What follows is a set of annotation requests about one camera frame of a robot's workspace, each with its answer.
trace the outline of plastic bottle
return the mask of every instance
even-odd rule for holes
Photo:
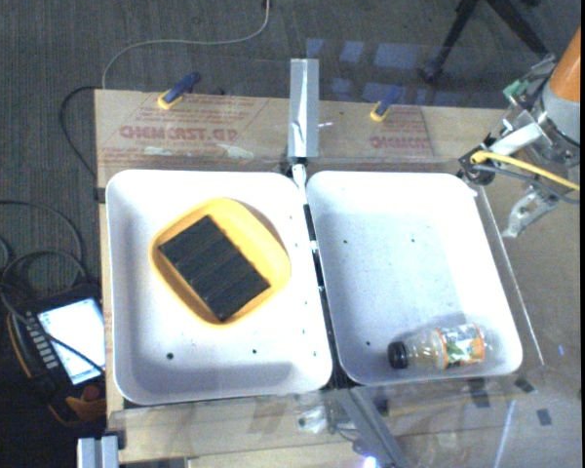
[[[396,370],[446,370],[481,363],[491,349],[479,325],[418,331],[388,345],[388,361]]]

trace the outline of yellow and black object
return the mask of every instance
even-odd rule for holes
[[[203,322],[235,323],[291,276],[284,247],[244,204],[214,198],[151,241],[149,258],[165,285]]]
[[[101,317],[99,287],[89,284],[20,303],[17,305],[17,315],[11,311],[7,316],[9,336],[31,388],[48,405],[56,420],[70,427],[104,416],[106,400],[103,369],[98,366],[97,370],[91,368],[88,372],[80,372],[80,378],[70,373],[59,353],[59,343],[44,331],[39,317],[40,314],[83,300],[92,300],[100,310]]]

